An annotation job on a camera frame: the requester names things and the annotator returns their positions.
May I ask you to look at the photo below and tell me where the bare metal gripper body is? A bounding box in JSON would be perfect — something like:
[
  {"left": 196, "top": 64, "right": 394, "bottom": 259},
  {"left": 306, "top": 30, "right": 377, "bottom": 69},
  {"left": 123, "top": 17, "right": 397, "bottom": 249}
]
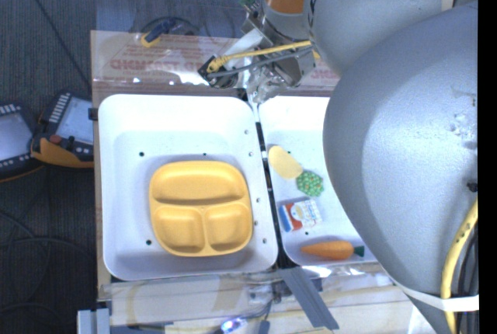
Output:
[{"left": 239, "top": 1, "right": 317, "bottom": 89}]

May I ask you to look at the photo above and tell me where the pale yellow potato chip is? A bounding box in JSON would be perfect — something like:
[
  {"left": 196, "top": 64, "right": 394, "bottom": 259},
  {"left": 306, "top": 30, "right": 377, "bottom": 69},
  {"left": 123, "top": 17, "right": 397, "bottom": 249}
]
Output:
[{"left": 267, "top": 144, "right": 304, "bottom": 181}]

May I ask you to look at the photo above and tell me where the thin black rod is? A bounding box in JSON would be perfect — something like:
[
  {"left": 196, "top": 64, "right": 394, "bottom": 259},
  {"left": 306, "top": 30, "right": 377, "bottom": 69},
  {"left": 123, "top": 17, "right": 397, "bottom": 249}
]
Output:
[{"left": 253, "top": 120, "right": 287, "bottom": 269}]

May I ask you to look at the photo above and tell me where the white orange blue carton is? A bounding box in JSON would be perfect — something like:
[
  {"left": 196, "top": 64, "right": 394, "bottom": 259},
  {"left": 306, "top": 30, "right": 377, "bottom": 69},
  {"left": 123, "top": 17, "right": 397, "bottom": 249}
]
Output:
[{"left": 277, "top": 198, "right": 324, "bottom": 233}]

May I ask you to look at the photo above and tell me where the brown cardboard board red print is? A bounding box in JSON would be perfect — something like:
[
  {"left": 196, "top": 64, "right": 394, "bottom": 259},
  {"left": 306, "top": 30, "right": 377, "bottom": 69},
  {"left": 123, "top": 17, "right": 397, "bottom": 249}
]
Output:
[{"left": 89, "top": 29, "right": 342, "bottom": 287}]

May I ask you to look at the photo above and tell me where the white plastic tray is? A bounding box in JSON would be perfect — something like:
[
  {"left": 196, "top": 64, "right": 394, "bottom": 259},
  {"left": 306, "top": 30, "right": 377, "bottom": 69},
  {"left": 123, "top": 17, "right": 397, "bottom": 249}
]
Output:
[
  {"left": 257, "top": 94, "right": 381, "bottom": 268},
  {"left": 97, "top": 92, "right": 280, "bottom": 283}
]

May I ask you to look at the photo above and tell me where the yellow divided plate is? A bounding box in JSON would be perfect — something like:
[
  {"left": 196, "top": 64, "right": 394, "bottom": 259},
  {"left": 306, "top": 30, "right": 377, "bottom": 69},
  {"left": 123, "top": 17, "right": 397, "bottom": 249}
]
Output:
[{"left": 148, "top": 159, "right": 255, "bottom": 258}]

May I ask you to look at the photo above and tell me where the orange carrot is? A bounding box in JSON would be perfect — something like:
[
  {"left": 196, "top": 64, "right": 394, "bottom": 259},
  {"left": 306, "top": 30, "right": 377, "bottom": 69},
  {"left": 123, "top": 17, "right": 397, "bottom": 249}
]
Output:
[{"left": 300, "top": 239, "right": 367, "bottom": 262}]

